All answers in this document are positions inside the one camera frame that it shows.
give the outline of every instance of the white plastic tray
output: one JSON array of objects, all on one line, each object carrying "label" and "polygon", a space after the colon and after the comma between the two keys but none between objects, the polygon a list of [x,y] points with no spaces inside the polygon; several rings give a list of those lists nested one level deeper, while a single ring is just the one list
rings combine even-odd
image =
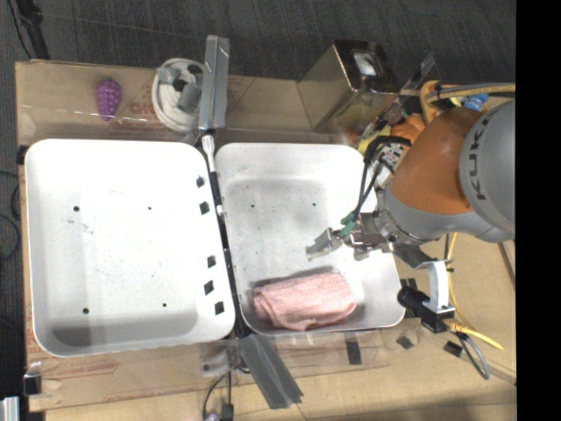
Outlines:
[{"label": "white plastic tray", "polygon": [[25,157],[25,176],[33,327],[46,351],[83,355],[228,335],[230,284],[206,162],[195,148],[42,140]]},{"label": "white plastic tray", "polygon": [[[340,145],[229,144],[217,153],[217,170],[232,262],[245,322],[267,335],[294,334],[257,319],[257,285],[336,269],[357,304],[344,325],[315,332],[353,331],[396,325],[405,313],[394,256],[381,251],[356,261],[341,246],[308,261],[305,247],[356,206],[363,157]],[[364,210],[372,210],[370,198]]]}]

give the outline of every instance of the purple grapes toy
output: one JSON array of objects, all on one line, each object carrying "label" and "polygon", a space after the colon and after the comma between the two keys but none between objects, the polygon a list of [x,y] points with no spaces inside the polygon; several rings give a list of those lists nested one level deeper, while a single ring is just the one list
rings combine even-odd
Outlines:
[{"label": "purple grapes toy", "polygon": [[96,86],[97,110],[103,120],[115,117],[121,103],[121,86],[111,79],[103,80]]}]

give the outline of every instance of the dark gray carpet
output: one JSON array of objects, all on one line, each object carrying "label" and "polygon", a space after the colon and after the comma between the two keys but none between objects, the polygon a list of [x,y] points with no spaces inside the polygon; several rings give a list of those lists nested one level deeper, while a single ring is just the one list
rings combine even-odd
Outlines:
[{"label": "dark gray carpet", "polygon": [[[231,41],[231,73],[300,78],[332,39],[381,43],[411,73],[433,52],[450,82],[515,81],[516,0],[35,0],[53,60],[155,68],[171,57],[201,61],[208,34]],[[16,171],[13,64],[24,60],[0,0],[0,168]],[[15,182],[0,176],[0,213]],[[0,222],[2,245],[13,245]],[[16,255],[0,263],[0,317],[23,328]],[[0,326],[0,395],[19,392],[17,337]]]}]

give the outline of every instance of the blue object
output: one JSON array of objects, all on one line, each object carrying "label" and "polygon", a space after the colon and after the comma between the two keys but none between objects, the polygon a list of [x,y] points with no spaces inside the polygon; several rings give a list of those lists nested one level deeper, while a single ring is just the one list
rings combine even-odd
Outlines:
[{"label": "blue object", "polygon": [[464,103],[465,108],[473,109],[474,111],[481,112],[483,104],[489,99],[488,94],[476,94],[469,97]]}]

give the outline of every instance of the folded cloth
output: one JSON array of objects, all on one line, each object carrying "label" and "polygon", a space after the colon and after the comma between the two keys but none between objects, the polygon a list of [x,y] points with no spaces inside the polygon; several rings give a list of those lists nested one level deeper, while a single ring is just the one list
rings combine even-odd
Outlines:
[{"label": "folded cloth", "polygon": [[253,304],[258,319],[293,331],[345,323],[357,306],[335,271],[256,287]]}]

